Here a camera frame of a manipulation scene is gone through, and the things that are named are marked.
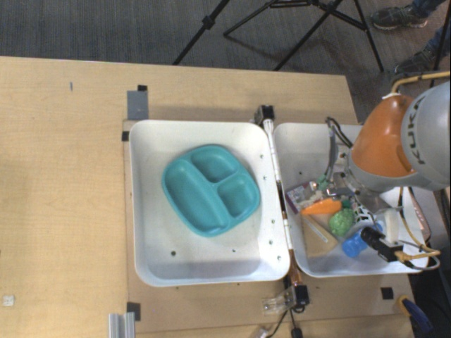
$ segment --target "person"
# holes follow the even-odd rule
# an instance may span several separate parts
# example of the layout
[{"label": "person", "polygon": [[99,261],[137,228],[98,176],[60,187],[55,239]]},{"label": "person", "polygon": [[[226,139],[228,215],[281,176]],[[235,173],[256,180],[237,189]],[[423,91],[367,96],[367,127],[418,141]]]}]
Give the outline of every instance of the person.
[{"label": "person", "polygon": [[[374,27],[392,30],[397,27],[424,27],[428,17],[446,0],[413,0],[404,7],[384,8],[371,15]],[[440,60],[450,54],[450,25],[448,24],[445,45]],[[443,27],[435,31],[434,36],[416,54],[395,67],[395,73],[411,73],[433,69],[440,45]]]}]

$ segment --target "teal divided plate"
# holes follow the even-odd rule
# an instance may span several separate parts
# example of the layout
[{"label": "teal divided plate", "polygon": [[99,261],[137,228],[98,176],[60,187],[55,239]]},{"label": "teal divided plate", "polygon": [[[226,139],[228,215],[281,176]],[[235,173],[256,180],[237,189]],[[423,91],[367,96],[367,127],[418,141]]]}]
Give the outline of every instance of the teal divided plate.
[{"label": "teal divided plate", "polygon": [[169,163],[162,185],[181,220],[203,237],[227,232],[260,204],[249,172],[219,145],[201,146]]}]

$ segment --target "wooden table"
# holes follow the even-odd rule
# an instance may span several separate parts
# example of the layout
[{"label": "wooden table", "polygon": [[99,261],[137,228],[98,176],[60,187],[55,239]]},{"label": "wooden table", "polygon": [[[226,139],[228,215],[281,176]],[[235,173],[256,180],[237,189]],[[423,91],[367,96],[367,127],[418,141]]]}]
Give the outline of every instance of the wooden table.
[{"label": "wooden table", "polygon": [[[108,314],[125,312],[132,279],[121,132],[137,85],[148,86],[155,119],[248,121],[272,104],[277,123],[327,115],[356,123],[342,76],[0,57],[0,295],[16,298],[0,307],[0,336],[107,337]],[[379,292],[412,297],[406,275],[305,280],[305,337],[413,337]],[[279,287],[148,287],[159,312],[137,323],[137,336],[251,337],[257,324],[278,320],[262,315],[260,299]],[[246,314],[219,315],[200,305],[205,296]],[[197,319],[174,299],[195,307]],[[289,330],[285,323],[276,336]]]}]

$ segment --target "jeans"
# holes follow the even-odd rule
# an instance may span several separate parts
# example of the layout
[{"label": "jeans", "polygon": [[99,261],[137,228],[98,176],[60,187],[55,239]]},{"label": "jeans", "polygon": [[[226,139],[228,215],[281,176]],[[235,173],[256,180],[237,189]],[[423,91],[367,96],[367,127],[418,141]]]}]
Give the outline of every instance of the jeans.
[{"label": "jeans", "polygon": [[[437,7],[445,2],[446,0],[414,0],[412,5],[414,7],[415,13],[421,18],[427,18],[437,9]],[[451,24],[448,25],[448,29],[445,35],[445,45],[443,46],[442,56],[447,56],[450,54],[450,28]],[[443,31],[443,27],[438,29],[433,38],[430,39],[427,43],[427,46],[433,51],[438,50],[438,46],[440,44],[440,37]]]}]

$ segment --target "sneaker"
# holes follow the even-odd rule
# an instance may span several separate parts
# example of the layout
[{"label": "sneaker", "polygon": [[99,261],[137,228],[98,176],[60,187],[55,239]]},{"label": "sneaker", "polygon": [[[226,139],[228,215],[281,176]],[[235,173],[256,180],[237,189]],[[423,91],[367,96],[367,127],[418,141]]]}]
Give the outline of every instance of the sneaker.
[{"label": "sneaker", "polygon": [[435,53],[431,48],[425,46],[423,50],[397,65],[395,67],[395,74],[431,71],[434,63]]},{"label": "sneaker", "polygon": [[397,27],[425,27],[427,18],[420,18],[412,5],[404,8],[383,8],[371,15],[374,27],[382,30],[393,30]]}]

